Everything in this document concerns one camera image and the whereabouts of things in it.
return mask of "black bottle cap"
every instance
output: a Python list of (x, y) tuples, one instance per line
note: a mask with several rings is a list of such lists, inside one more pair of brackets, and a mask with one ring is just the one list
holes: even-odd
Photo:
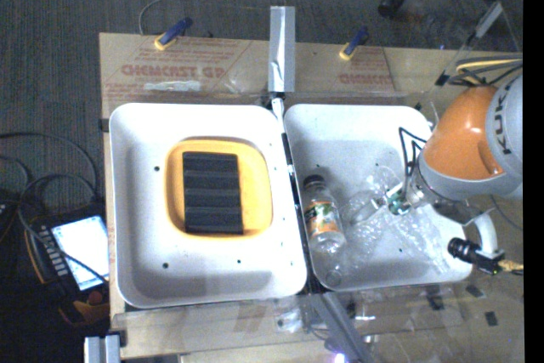
[(325, 182), (325, 179), (323, 179), (323, 177), (321, 177), (319, 174), (311, 174), (306, 179), (304, 179), (303, 187), (306, 188), (307, 186), (315, 182), (323, 183)]

